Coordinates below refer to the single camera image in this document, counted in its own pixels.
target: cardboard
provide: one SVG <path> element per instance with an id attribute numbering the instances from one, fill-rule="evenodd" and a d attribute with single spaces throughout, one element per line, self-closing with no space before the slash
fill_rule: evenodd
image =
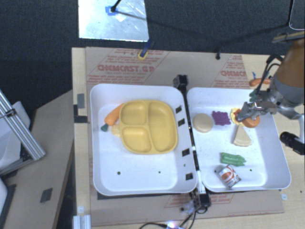
<path id="1" fill-rule="evenodd" d="M 139 50 L 86 48 L 87 96 L 99 83 L 172 85 L 178 74 L 188 75 L 192 87 L 249 88 L 242 56 L 212 53 L 149 51 L 145 61 Z M 91 225 L 119 225 L 152 221 L 182 220 L 180 207 L 190 201 L 188 194 L 113 198 L 98 196 L 92 182 L 91 126 L 88 128 Z M 283 213 L 278 190 L 212 194 L 212 206 L 197 218 Z"/>

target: green toy vegetable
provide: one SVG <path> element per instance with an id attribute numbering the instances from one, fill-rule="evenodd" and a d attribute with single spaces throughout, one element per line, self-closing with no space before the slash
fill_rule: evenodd
<path id="1" fill-rule="evenodd" d="M 231 155 L 228 153 L 221 153 L 221 163 L 233 166 L 244 166 L 246 160 L 240 155 Z"/>

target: black fabric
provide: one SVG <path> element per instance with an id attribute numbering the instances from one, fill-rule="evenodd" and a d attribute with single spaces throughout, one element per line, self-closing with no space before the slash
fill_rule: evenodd
<path id="1" fill-rule="evenodd" d="M 154 49 L 285 54 L 272 44 L 290 0 L 144 0 Z M 304 27 L 304 0 L 293 25 Z M 0 89 L 33 111 L 72 88 L 71 48 L 142 48 L 143 43 L 78 38 L 78 0 L 0 0 Z"/>

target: white tray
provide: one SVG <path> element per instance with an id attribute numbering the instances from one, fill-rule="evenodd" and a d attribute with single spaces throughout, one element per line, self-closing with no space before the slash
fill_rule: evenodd
<path id="1" fill-rule="evenodd" d="M 230 116 L 231 109 L 241 108 L 251 91 L 192 88 L 187 94 L 190 117 L 193 119 L 196 114 L 205 113 L 213 118 L 212 111 L 227 112 Z M 204 134 L 193 128 L 201 179 L 207 189 L 230 192 L 283 189 L 290 185 L 291 176 L 273 116 L 261 115 L 260 119 L 256 128 L 244 128 L 253 141 L 248 147 L 232 143 L 237 128 L 232 122 L 224 126 L 213 125 L 211 131 Z M 215 173 L 225 167 L 220 163 L 221 152 L 241 155 L 246 159 L 245 166 L 234 167 L 242 180 L 232 188 L 225 186 Z"/>
<path id="2" fill-rule="evenodd" d="M 149 99 L 167 103 L 178 126 L 177 147 L 166 154 L 139 155 L 128 151 L 120 138 L 101 131 L 104 118 L 121 103 Z M 93 147 L 93 182 L 98 192 L 107 196 L 132 194 L 187 193 L 197 184 L 182 94 L 169 86 L 99 84 L 92 88 L 91 125 Z M 175 109 L 182 110 L 176 114 Z M 190 149 L 189 155 L 182 151 Z"/>

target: metal sheet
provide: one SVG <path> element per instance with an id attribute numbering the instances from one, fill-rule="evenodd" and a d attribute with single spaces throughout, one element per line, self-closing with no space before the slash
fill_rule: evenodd
<path id="1" fill-rule="evenodd" d="M 79 0 L 79 37 L 146 42 L 149 39 L 144 0 Z"/>

